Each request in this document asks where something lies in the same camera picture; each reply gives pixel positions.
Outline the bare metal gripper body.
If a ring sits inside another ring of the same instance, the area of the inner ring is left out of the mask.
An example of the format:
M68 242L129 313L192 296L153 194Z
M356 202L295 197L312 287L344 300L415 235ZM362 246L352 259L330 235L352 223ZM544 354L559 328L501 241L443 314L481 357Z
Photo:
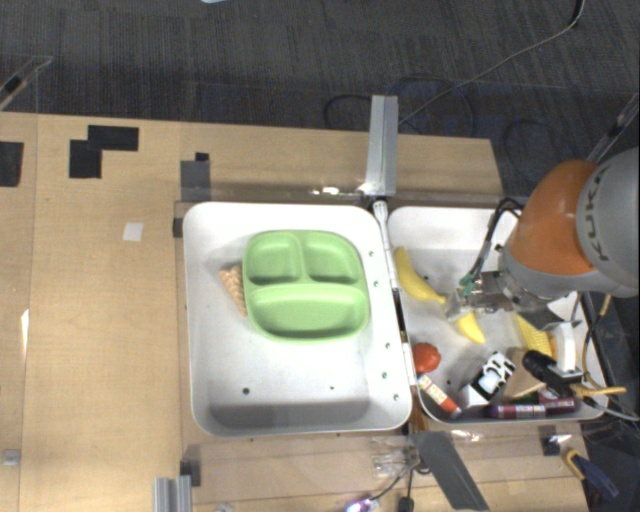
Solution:
M519 291L508 271L483 271L468 302L472 308L487 312L512 311L523 304Z

